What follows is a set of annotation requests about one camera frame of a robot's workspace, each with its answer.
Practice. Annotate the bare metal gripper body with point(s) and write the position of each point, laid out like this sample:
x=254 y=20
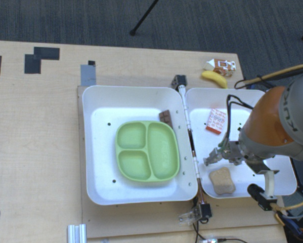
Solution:
x=232 y=149

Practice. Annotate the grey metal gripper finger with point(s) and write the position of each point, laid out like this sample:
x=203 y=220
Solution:
x=235 y=161
x=212 y=157

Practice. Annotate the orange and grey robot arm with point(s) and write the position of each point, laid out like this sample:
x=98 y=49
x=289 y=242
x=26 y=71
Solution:
x=272 y=120

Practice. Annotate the tan bread slice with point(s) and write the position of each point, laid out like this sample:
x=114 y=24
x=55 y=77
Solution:
x=222 y=181

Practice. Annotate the white plastic tray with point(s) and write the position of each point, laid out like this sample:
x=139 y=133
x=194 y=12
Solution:
x=103 y=161
x=244 y=183

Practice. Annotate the orange and white packet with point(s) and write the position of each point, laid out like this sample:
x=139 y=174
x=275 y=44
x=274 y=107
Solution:
x=216 y=121

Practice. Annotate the thin black and white rod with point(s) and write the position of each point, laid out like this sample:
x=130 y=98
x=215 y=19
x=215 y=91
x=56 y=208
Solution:
x=187 y=120

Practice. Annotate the green divided plate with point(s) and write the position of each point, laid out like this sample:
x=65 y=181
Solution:
x=161 y=151

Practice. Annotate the brown chocolate bar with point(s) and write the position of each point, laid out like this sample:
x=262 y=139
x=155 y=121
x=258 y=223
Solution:
x=166 y=117

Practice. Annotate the yellow banana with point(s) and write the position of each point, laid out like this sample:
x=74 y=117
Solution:
x=215 y=78

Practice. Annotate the orange and white carton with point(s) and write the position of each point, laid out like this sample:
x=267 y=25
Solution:
x=222 y=66

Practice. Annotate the black cylinder on white bracket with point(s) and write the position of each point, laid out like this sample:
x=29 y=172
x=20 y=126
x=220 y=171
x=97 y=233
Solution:
x=261 y=197

